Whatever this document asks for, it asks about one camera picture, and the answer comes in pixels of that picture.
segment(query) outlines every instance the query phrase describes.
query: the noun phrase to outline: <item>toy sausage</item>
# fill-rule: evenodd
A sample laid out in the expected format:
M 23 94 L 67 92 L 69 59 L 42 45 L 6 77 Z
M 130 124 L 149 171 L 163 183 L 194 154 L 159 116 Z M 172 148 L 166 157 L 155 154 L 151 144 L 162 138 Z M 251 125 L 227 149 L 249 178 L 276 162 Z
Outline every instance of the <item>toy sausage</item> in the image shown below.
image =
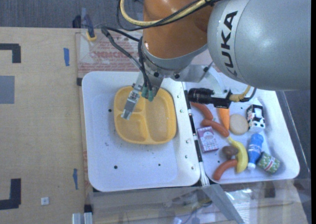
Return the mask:
M 213 114 L 212 112 L 207 108 L 207 106 L 205 104 L 202 104 L 202 103 L 194 103 L 194 102 L 191 102 L 191 105 L 197 109 L 199 109 L 203 115 L 204 115 L 204 118 L 206 119 L 209 119 L 209 120 L 213 120 Z
M 215 180 L 219 180 L 222 177 L 222 174 L 229 168 L 236 167 L 237 166 L 237 160 L 231 159 L 223 162 L 220 166 L 217 167 L 213 174 L 213 178 Z
M 220 133 L 221 136 L 223 137 L 228 137 L 230 134 L 229 131 L 223 125 L 213 120 L 203 119 L 201 122 L 201 125 L 204 127 L 212 127 L 214 130 Z

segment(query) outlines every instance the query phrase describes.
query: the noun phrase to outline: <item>yellow divided plate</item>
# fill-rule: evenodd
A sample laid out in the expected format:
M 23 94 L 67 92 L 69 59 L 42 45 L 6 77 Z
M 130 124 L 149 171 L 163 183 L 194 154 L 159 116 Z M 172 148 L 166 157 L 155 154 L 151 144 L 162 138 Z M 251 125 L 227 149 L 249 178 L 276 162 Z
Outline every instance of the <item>yellow divided plate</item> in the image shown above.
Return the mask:
M 172 96 L 160 88 L 154 100 L 141 97 L 129 120 L 123 119 L 124 106 L 132 87 L 120 88 L 114 98 L 114 123 L 118 135 L 136 144 L 162 144 L 176 134 L 177 121 Z

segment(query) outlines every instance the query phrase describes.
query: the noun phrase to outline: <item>small box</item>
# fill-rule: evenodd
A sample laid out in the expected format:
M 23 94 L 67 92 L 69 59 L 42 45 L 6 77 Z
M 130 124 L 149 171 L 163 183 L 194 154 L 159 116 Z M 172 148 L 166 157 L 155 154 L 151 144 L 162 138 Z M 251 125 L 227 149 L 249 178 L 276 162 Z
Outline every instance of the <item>small box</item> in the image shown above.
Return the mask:
M 259 101 L 251 104 L 246 113 L 250 132 L 259 133 L 266 128 L 263 106 Z
M 219 149 L 212 127 L 198 128 L 197 134 L 203 153 Z

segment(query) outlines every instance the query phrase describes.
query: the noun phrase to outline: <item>toy banana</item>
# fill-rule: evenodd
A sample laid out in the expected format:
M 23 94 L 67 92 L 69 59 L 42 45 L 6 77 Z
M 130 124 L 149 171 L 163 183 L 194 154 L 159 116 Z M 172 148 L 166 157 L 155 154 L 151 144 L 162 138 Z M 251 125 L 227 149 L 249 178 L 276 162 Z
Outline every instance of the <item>toy banana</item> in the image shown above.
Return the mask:
M 233 140 L 232 137 L 228 137 L 229 143 L 238 149 L 238 154 L 236 155 L 237 166 L 236 172 L 240 173 L 247 168 L 248 165 L 248 153 L 244 145 L 237 140 Z

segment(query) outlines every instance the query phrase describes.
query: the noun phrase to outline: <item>white tray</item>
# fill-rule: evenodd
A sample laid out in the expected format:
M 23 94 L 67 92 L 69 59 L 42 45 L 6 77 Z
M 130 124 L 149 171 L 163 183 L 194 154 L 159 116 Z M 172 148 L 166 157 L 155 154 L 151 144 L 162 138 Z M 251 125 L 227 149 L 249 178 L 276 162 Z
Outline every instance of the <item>white tray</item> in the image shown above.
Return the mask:
M 90 72 L 82 80 L 88 177 L 104 192 L 191 186 L 200 178 L 193 132 L 181 82 L 165 79 L 173 97 L 177 133 L 165 144 L 142 145 L 122 140 L 114 126 L 116 92 L 136 81 L 136 72 Z
M 232 93 L 242 93 L 246 89 L 247 85 L 236 82 L 224 74 L 220 73 L 223 79 L 224 85 L 231 88 Z M 209 88 L 210 82 L 207 79 L 203 79 L 200 83 L 186 83 L 186 88 Z M 257 90 L 253 99 L 257 98 L 264 109 L 264 117 L 266 128 L 260 133 L 264 136 L 264 143 L 262 150 L 271 154 L 281 161 L 280 168 L 274 174 L 269 174 L 262 170 L 260 167 L 256 167 L 255 170 L 245 170 L 242 173 L 237 174 L 234 169 L 228 169 L 224 172 L 219 181 L 213 180 L 212 176 L 216 168 L 226 160 L 225 156 L 221 152 L 221 148 L 225 145 L 229 145 L 224 137 L 215 131 L 219 150 L 202 153 L 204 169 L 206 175 L 216 183 L 229 184 L 229 183 L 243 183 L 243 182 L 256 182 L 267 180 L 279 180 L 279 179 L 293 179 L 300 171 L 299 161 L 297 159 L 291 137 L 289 135 L 281 107 L 278 102 L 277 94 L 275 91 Z M 231 103 L 230 114 L 238 113 L 245 116 L 246 109 L 252 104 L 253 99 L 249 102 Z M 212 104 L 207 107 L 213 113 L 214 119 L 219 122 L 216 108 Z M 200 122 L 203 119 L 202 114 L 192 107 L 192 114 L 195 123 L 195 127 L 199 128 Z M 248 141 L 253 133 L 247 132 L 243 135 L 234 135 L 231 133 L 231 137 L 244 144 L 247 148 Z

